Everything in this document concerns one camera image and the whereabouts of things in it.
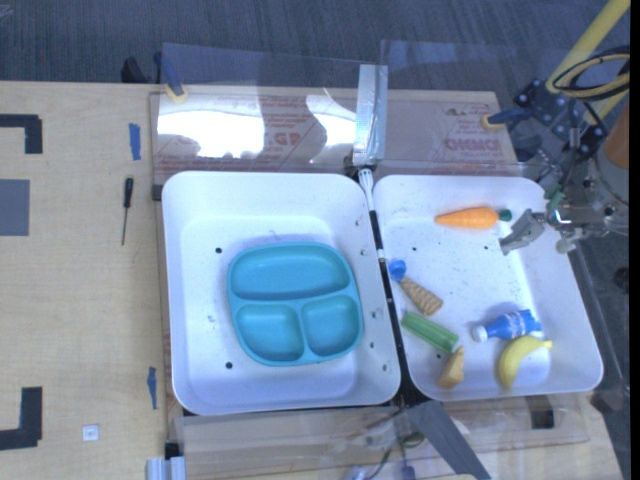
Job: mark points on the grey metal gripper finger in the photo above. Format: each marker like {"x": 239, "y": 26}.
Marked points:
{"x": 523, "y": 229}
{"x": 567, "y": 244}

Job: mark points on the brown cardboard board red print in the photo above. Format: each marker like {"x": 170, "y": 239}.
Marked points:
{"x": 430, "y": 133}

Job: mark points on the orange carrot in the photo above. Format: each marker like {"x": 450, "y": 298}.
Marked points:
{"x": 467, "y": 217}

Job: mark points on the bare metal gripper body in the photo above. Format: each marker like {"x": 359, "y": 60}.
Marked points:
{"x": 584, "y": 213}

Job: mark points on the yellow banana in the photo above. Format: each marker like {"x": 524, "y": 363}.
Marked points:
{"x": 510, "y": 360}

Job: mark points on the blue bottle white cap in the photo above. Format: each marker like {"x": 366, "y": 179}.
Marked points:
{"x": 510, "y": 325}

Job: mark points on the blue ice cream cone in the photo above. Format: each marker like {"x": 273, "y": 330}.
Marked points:
{"x": 421, "y": 295}

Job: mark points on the yellow cheese wedge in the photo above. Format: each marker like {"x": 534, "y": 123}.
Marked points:
{"x": 452, "y": 370}

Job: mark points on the blue divided plate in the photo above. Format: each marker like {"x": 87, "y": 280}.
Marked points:
{"x": 292, "y": 303}

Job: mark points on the black screwdriver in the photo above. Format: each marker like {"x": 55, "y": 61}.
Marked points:
{"x": 127, "y": 193}

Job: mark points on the white plastic tray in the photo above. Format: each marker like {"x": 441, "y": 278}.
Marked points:
{"x": 200, "y": 288}
{"x": 470, "y": 278}

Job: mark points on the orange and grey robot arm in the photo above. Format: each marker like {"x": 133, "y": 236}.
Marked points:
{"x": 617, "y": 143}

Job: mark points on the green celery stick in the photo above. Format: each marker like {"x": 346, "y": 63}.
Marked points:
{"x": 429, "y": 331}

